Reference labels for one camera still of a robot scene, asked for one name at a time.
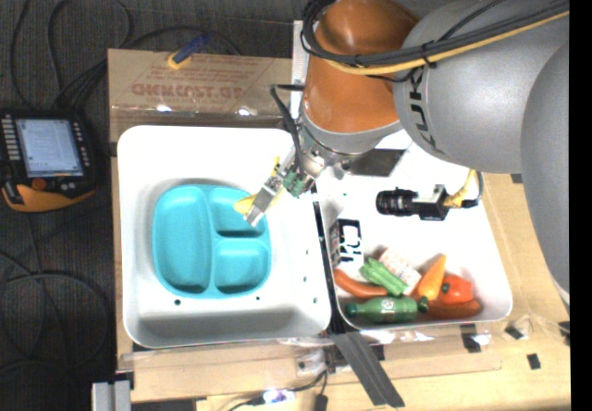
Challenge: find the blue divided plate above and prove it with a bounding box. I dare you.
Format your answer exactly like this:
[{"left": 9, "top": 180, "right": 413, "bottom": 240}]
[{"left": 151, "top": 183, "right": 273, "bottom": 301}]

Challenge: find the red-orange toy pepper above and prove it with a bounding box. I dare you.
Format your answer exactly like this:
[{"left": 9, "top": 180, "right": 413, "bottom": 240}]
[{"left": 438, "top": 273, "right": 475, "bottom": 306}]

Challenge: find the black cylinder on white bracket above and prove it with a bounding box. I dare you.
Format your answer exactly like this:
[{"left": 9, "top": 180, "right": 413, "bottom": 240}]
[{"left": 375, "top": 183, "right": 452, "bottom": 222}]

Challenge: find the black and white carton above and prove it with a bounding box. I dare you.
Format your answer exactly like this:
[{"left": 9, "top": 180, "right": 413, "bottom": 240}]
[{"left": 329, "top": 218, "right": 367, "bottom": 269}]

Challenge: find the brown cardboard board red print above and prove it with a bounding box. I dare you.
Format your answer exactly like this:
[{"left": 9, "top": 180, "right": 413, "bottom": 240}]
[{"left": 106, "top": 47, "right": 533, "bottom": 376}]

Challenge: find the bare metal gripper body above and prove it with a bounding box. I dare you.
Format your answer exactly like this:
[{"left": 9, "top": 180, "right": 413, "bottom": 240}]
[{"left": 269, "top": 142, "right": 352, "bottom": 191}]

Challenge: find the orange carrot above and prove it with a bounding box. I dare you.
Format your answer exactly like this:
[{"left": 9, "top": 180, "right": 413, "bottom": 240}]
[{"left": 414, "top": 253, "right": 448, "bottom": 302}]

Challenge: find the white plastic tray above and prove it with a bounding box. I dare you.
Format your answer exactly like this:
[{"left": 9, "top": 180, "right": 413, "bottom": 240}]
[
  {"left": 117, "top": 124, "right": 334, "bottom": 350},
  {"left": 313, "top": 130, "right": 514, "bottom": 332}
]

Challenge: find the orange-brown toy sausage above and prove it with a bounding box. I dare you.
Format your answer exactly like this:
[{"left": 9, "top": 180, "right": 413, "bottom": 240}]
[{"left": 333, "top": 268, "right": 389, "bottom": 300}]

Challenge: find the white packet with red print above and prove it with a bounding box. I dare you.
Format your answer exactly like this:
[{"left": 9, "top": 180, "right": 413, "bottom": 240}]
[{"left": 376, "top": 247, "right": 423, "bottom": 295}]

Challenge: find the green toy vegetable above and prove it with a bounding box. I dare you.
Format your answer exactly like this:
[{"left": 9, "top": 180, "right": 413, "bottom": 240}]
[{"left": 359, "top": 256, "right": 409, "bottom": 299}]

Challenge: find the yellow banana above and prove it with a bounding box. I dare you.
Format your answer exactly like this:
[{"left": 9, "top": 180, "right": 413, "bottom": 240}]
[{"left": 233, "top": 156, "right": 284, "bottom": 217}]

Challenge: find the green plastic bottle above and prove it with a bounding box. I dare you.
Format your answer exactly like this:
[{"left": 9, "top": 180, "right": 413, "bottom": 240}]
[{"left": 343, "top": 295, "right": 430, "bottom": 325}]

